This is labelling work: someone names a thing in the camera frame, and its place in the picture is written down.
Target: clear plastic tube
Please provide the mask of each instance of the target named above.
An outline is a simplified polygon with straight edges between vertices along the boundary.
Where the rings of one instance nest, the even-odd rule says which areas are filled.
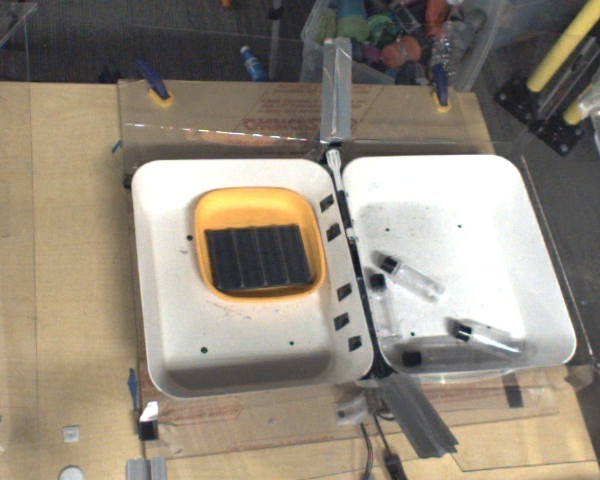
[[[383,341],[395,341],[401,338],[402,336],[396,332],[395,309],[384,274],[373,274],[369,282],[373,320],[378,338]]]
[[[429,302],[437,301],[444,293],[444,286],[440,283],[391,256],[385,256],[381,260],[380,268],[396,284]]]
[[[519,357],[524,351],[524,341],[514,338],[507,331],[473,320],[452,320],[451,335],[473,347],[502,357]]]
[[[428,336],[411,340],[402,351],[406,368],[455,371],[480,363],[485,358],[476,349],[451,336]]]

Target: clear acrylic panel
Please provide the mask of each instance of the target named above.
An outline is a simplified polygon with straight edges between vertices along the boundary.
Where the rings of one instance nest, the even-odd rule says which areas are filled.
[[[0,4],[0,479],[38,478],[39,469],[31,105],[26,83],[26,19],[34,9]]]
[[[27,20],[37,4],[0,4],[0,80],[29,81]]]

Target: metal rod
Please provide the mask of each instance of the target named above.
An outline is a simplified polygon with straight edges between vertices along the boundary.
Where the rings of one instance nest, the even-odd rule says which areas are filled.
[[[272,21],[271,49],[269,51],[269,80],[275,80],[278,71],[278,45],[282,14],[282,0],[273,0],[271,10],[269,11],[269,19]]]

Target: gray carpet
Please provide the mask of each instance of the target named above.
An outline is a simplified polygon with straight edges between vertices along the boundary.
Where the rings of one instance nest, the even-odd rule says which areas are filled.
[[[272,0],[28,0],[38,9],[29,21],[33,80],[96,82],[113,61],[133,77],[142,57],[165,78],[249,80],[240,47],[249,44],[265,66]],[[279,80],[296,81],[300,31],[315,0],[283,0]]]

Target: blue clip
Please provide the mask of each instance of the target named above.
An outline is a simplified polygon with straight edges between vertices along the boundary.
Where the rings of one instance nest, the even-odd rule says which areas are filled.
[[[136,71],[147,81],[153,92],[155,92],[162,100],[168,100],[171,96],[169,91],[162,81],[162,77],[156,72],[149,63],[136,59]]]
[[[129,393],[131,393],[131,400],[133,402],[133,410],[138,410],[138,380],[136,379],[136,372],[133,368],[129,368],[129,378],[127,379],[127,386],[129,386]]]
[[[431,68],[433,83],[436,87],[436,96],[441,107],[449,105],[449,74],[442,64],[435,64]]]

